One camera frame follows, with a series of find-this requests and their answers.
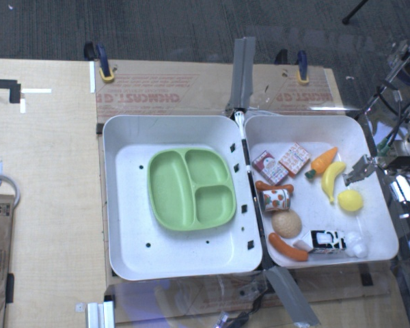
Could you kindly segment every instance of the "white bottle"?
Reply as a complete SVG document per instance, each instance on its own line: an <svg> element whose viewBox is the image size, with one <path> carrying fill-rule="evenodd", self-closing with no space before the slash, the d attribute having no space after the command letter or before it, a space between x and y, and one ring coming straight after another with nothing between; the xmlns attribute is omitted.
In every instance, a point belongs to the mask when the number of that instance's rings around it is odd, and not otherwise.
<svg viewBox="0 0 410 328"><path fill-rule="evenodd" d="M347 256L365 258L368 256L368 247L359 232L348 232L344 237L346 243L345 253Z"/></svg>

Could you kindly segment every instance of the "red and white box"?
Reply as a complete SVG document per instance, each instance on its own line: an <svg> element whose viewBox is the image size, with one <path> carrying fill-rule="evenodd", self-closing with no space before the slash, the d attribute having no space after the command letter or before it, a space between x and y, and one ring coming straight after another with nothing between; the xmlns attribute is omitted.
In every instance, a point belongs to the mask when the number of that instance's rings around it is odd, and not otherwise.
<svg viewBox="0 0 410 328"><path fill-rule="evenodd" d="M311 154L295 142L279 162L288 170L288 174L294 178L310 158Z"/></svg>
<svg viewBox="0 0 410 328"><path fill-rule="evenodd" d="M270 185L278 185L288 175L288 170L283 167L275 157L266 150L252 162L263 178Z"/></svg>

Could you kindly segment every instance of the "potato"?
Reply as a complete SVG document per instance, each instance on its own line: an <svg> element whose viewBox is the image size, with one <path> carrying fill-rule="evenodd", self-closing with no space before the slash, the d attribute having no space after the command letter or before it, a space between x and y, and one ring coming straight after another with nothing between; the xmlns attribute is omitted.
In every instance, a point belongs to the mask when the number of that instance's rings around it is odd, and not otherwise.
<svg viewBox="0 0 410 328"><path fill-rule="evenodd" d="M302 230L302 221L292 209L277 210L272 214L272 228L282 238L294 238Z"/></svg>

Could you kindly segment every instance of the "orange carrot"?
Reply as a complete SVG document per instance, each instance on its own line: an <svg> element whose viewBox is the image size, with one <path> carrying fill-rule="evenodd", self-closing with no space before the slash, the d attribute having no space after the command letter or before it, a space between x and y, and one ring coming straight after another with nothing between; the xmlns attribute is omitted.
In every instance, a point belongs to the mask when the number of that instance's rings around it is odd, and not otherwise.
<svg viewBox="0 0 410 328"><path fill-rule="evenodd" d="M297 249L288 245L284 242L280 236L276 233L272 232L269 234L269 242L272 246L278 250L282 255L288 256L296 261L307 261L308 260L308 252L305 250Z"/></svg>
<svg viewBox="0 0 410 328"><path fill-rule="evenodd" d="M323 173L328 166L333 162L334 157L337 153L337 147L323 152L320 156L312 161L312 169L305 173L305 176L309 179L313 178L315 175Z"/></svg>
<svg viewBox="0 0 410 328"><path fill-rule="evenodd" d="M294 187L292 184L282 184L281 186L272 186L271 184L267 184L263 181L256 181L255 187L259 191L270 191L272 189L286 189L289 193L293 193Z"/></svg>

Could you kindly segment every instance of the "blue clamp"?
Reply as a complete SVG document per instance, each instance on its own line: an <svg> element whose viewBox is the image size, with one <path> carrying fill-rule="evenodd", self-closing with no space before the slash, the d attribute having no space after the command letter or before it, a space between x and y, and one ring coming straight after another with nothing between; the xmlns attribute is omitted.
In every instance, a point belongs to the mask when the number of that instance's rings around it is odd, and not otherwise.
<svg viewBox="0 0 410 328"><path fill-rule="evenodd" d="M105 47L103 46L101 42L99 42L96 45L96 50L98 53L98 58L100 60L100 68L98 70L100 73L100 76L102 77L102 80L105 83L111 83L112 81L114 81L114 74L113 74L112 69L110 69L109 67L108 57L105 51Z"/></svg>
<svg viewBox="0 0 410 328"><path fill-rule="evenodd" d="M309 82L308 78L308 62L307 62L307 54L305 51L298 52L297 64L299 69L296 73L296 79L298 83L301 85L307 85Z"/></svg>

